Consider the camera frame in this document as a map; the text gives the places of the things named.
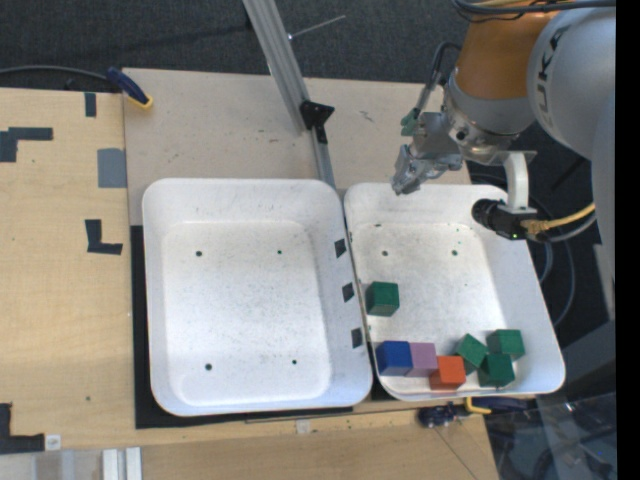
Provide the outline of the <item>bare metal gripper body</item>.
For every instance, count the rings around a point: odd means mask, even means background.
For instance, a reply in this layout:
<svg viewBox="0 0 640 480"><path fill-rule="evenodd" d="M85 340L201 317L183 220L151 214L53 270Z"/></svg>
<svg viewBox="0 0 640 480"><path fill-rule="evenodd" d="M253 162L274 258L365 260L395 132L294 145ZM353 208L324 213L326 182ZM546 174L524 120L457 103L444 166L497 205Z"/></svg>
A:
<svg viewBox="0 0 640 480"><path fill-rule="evenodd" d="M464 161L499 164L499 156L519 135L487 130L456 112L423 112L414 128L409 159L425 164L425 170L458 170Z"/></svg>

